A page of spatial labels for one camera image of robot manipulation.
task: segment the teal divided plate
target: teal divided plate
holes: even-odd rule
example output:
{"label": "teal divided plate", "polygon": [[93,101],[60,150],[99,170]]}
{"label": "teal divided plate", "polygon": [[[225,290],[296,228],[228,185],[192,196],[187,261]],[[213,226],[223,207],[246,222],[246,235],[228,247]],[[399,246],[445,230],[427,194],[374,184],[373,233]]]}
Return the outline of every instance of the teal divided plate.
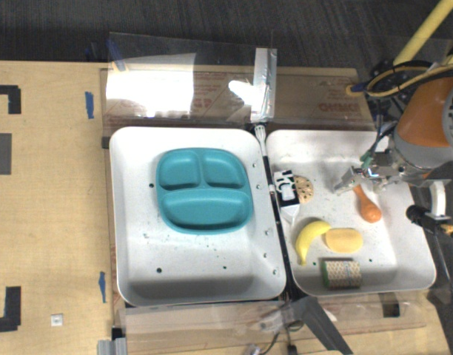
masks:
{"label": "teal divided plate", "polygon": [[253,202],[243,164],[220,149],[179,149],[164,154],[156,169],[164,222],[186,234],[238,230],[251,219]]}

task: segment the banana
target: banana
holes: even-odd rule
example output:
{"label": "banana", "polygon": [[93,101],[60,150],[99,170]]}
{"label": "banana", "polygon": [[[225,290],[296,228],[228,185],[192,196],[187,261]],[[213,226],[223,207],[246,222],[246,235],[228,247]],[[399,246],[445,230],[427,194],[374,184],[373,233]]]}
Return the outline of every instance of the banana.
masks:
{"label": "banana", "polygon": [[306,265],[307,252],[314,238],[327,233],[330,229],[330,224],[325,221],[314,221],[304,226],[295,241],[295,250],[301,259],[301,266]]}

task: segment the light wood surface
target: light wood surface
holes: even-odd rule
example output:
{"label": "light wood surface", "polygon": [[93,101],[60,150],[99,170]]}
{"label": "light wood surface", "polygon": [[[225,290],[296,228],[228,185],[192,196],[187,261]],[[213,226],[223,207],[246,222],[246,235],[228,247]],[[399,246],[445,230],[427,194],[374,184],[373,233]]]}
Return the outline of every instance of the light wood surface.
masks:
{"label": "light wood surface", "polygon": [[[0,175],[0,317],[5,287],[22,288],[21,326],[0,334],[0,354],[96,354],[97,341],[110,338],[113,296],[100,103],[105,67],[0,61],[0,84],[17,84],[22,91],[21,115],[8,115],[7,98],[0,96],[0,132],[13,134],[12,175]],[[92,120],[86,91],[94,95]],[[100,271],[107,303],[98,287]],[[346,341],[356,354],[449,354],[434,307],[423,296],[420,301],[424,326],[350,334]],[[64,325],[51,327],[50,315],[60,313]],[[338,354],[326,352],[316,339],[295,344],[299,354]],[[190,354],[243,352],[237,347]],[[279,342],[270,354],[286,354],[285,344]]]}

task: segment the sponge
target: sponge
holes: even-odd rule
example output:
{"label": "sponge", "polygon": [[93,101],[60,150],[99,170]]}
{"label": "sponge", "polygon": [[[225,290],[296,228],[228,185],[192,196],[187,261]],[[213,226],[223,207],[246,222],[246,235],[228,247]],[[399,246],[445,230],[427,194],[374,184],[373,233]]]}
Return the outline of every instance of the sponge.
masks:
{"label": "sponge", "polygon": [[333,252],[351,254],[361,249],[363,237],[351,228],[331,229],[325,233],[325,243]]}

